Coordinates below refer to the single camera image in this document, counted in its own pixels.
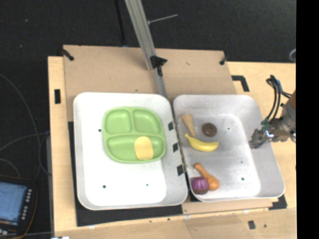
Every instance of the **tray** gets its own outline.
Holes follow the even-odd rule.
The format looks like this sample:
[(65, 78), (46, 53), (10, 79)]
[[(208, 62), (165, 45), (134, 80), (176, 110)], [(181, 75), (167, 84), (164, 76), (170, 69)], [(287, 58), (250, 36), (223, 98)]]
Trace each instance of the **tray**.
[[(201, 174), (193, 167), (200, 162), (216, 177), (220, 187), (206, 194), (193, 194), (203, 202), (234, 199), (272, 198), (283, 194), (285, 185), (271, 144), (251, 149), (248, 141), (263, 120), (257, 103), (246, 95), (183, 95), (174, 102), (174, 113), (181, 151), (184, 155), (189, 183)], [(195, 138), (217, 141), (213, 152), (193, 149), (186, 137), (183, 114), (192, 114)], [(213, 137), (204, 135), (202, 125), (210, 122), (217, 127)]]
[[(149, 109), (114, 108), (106, 112), (102, 131), (108, 155), (117, 162), (143, 163), (156, 161), (166, 152), (166, 140), (160, 118)], [(135, 143), (146, 137), (152, 144), (152, 158), (140, 159)]]
[[(162, 158), (120, 163), (109, 156), (101, 128), (103, 118), (122, 106), (148, 109), (159, 117), (166, 139)], [(167, 99), (155, 94), (81, 93), (74, 100), (73, 112), (77, 194), (85, 208), (114, 210), (184, 202), (188, 188)]]

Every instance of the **brown drumstick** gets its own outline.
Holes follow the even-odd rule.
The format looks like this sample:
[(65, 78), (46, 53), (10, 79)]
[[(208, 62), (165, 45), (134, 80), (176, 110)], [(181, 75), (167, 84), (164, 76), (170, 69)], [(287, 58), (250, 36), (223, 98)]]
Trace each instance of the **brown drumstick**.
[(208, 183), (208, 189), (209, 190), (216, 190), (219, 188), (219, 181), (209, 174), (204, 167), (201, 165), (201, 163), (194, 164), (194, 168), (201, 173), (201, 175), (206, 179)]

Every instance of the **banana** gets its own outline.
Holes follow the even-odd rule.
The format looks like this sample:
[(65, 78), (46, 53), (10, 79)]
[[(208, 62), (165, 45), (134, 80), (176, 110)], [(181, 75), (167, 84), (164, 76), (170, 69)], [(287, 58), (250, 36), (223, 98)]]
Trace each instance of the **banana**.
[(214, 151), (219, 146), (219, 143), (217, 141), (203, 142), (194, 137), (189, 136), (188, 133), (186, 133), (184, 136), (188, 139), (189, 144), (192, 148), (200, 150), (200, 151), (205, 151), (205, 152)]

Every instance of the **food item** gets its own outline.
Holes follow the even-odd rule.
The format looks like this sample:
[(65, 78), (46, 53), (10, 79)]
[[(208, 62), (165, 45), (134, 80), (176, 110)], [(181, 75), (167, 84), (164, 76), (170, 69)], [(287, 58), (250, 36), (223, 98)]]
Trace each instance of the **food item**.
[(190, 132), (191, 136), (195, 136), (195, 128), (194, 128), (194, 123), (193, 123), (193, 116), (191, 114), (186, 114), (186, 115), (182, 115), (181, 119), (184, 123), (184, 125), (186, 126), (186, 128), (188, 129), (188, 131)]
[(204, 152), (214, 151), (219, 146), (219, 143), (217, 141), (203, 142), (194, 137), (189, 136), (188, 133), (186, 133), (184, 136), (188, 139), (189, 144), (192, 148), (200, 150), (200, 151), (204, 151)]
[(206, 123), (203, 125), (202, 131), (206, 136), (214, 136), (217, 133), (217, 128), (212, 123)]
[(147, 136), (141, 136), (134, 143), (136, 157), (140, 160), (152, 159), (154, 150), (151, 140)]
[(201, 163), (194, 164), (194, 168), (201, 173), (201, 175), (206, 179), (208, 183), (208, 189), (209, 190), (216, 190), (219, 188), (219, 181), (209, 174), (204, 167), (201, 165)]
[(191, 188), (195, 194), (206, 194), (208, 191), (208, 183), (205, 177), (194, 177), (191, 181)]

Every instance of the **red onion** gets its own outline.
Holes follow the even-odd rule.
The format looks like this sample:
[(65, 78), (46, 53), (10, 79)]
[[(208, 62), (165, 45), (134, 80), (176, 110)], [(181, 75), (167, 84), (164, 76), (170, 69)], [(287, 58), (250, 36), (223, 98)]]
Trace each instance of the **red onion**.
[(208, 183), (204, 177), (194, 177), (191, 181), (191, 188), (195, 194), (205, 194), (208, 191)]

